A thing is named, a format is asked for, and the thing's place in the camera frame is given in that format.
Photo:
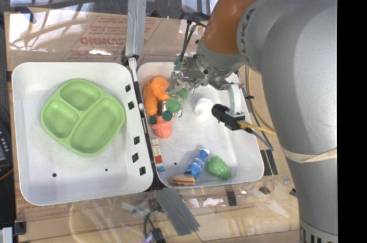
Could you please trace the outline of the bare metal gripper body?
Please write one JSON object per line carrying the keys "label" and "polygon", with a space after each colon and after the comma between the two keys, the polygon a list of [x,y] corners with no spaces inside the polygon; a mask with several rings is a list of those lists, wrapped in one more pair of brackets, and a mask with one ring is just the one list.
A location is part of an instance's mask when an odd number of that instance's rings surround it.
{"label": "bare metal gripper body", "polygon": [[228,90],[231,86],[239,86],[238,82],[229,82],[227,78],[232,72],[213,67],[202,57],[185,57],[181,65],[182,81],[193,87],[211,86],[218,91]]}

